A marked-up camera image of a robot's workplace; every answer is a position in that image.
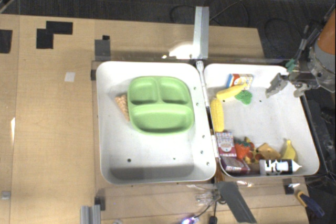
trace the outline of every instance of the green plate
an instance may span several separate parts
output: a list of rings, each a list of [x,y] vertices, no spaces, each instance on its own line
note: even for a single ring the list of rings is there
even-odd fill
[[[128,89],[133,127],[145,134],[187,131],[194,124],[194,109],[187,85],[173,77],[138,77]]]

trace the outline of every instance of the wooden table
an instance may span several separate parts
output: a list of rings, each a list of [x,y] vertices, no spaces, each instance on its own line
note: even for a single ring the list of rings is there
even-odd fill
[[[36,29],[46,28],[47,20],[73,22],[73,34],[54,35],[53,50],[36,49]],[[0,55],[0,190],[12,192],[10,200],[0,200],[0,223],[79,223],[80,207],[93,205],[99,173],[90,80],[95,39],[109,35],[115,54],[158,56],[192,41],[193,26],[0,15],[0,29],[13,30],[10,54]],[[256,29],[234,27],[210,27],[209,55],[264,56]],[[76,73],[74,82],[65,82],[67,72]],[[293,182],[307,193],[302,177]],[[258,223],[308,223],[281,181],[251,183],[240,191]],[[186,184],[106,187],[114,203],[102,212],[104,224],[115,218],[124,224],[179,223],[203,209],[195,204],[202,191]],[[226,205],[218,206],[217,216],[219,223],[236,223]]]

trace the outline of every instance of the table surface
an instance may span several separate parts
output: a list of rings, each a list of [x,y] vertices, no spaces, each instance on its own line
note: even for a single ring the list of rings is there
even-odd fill
[[[73,34],[54,35],[53,50],[36,49],[36,29],[47,20],[73,22]],[[79,223],[80,207],[92,206],[99,192],[90,80],[95,39],[110,36],[115,55],[157,57],[192,41],[193,26],[0,15],[0,29],[13,31],[10,54],[0,55],[0,190],[12,192],[10,200],[0,200],[0,223]],[[209,55],[264,56],[256,29],[212,26]],[[74,82],[65,82],[67,72],[75,72]],[[293,182],[307,193],[304,178]],[[250,183],[240,191],[258,223],[309,223],[281,180]],[[179,223],[202,211],[195,202],[199,193],[199,186],[186,184],[106,186],[113,203],[102,212],[102,223]],[[219,223],[236,223],[227,205],[217,210]]]

